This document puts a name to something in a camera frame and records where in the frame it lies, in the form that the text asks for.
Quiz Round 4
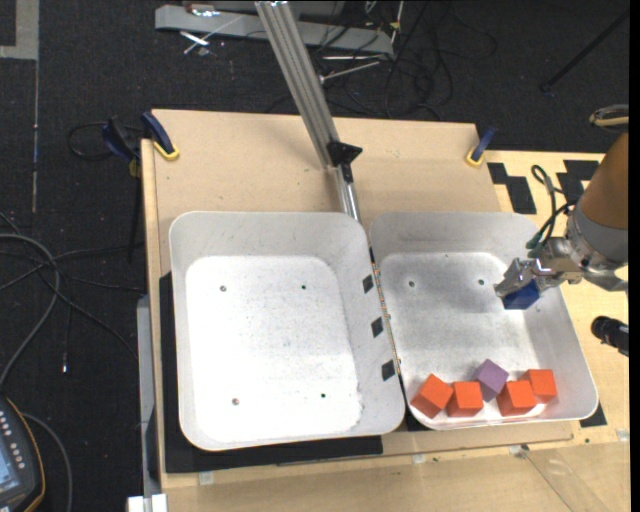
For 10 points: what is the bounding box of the white plastic tray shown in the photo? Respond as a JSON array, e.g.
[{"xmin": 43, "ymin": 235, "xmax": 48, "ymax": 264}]
[
  {"xmin": 368, "ymin": 211, "xmax": 600, "ymax": 432},
  {"xmin": 168, "ymin": 210, "xmax": 407, "ymax": 452}
]

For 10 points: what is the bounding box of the blue cube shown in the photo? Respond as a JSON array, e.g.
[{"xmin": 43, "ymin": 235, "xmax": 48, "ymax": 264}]
[{"xmin": 501, "ymin": 279, "xmax": 542, "ymax": 311}]

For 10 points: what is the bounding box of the orange cube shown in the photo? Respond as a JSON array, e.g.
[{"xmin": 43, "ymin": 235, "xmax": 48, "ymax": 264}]
[
  {"xmin": 518, "ymin": 368, "xmax": 559, "ymax": 405},
  {"xmin": 445, "ymin": 380, "xmax": 485, "ymax": 419},
  {"xmin": 495, "ymin": 379, "xmax": 539, "ymax": 418},
  {"xmin": 410, "ymin": 373, "xmax": 455, "ymax": 420}
]

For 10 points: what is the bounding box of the flat brown board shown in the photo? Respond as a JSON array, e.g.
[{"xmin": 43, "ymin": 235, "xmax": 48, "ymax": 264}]
[{"xmin": 149, "ymin": 108, "xmax": 575, "ymax": 490}]

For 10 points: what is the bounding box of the black cylinder on white bracket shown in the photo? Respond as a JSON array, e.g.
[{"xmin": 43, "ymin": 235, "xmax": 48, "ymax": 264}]
[{"xmin": 590, "ymin": 314, "xmax": 630, "ymax": 359}]

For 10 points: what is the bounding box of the purple cube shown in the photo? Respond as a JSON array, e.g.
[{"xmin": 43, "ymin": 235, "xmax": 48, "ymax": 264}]
[{"xmin": 472, "ymin": 358, "xmax": 511, "ymax": 403}]

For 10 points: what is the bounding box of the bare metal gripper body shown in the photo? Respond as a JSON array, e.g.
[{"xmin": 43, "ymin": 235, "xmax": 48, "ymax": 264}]
[{"xmin": 533, "ymin": 236, "xmax": 630, "ymax": 293}]

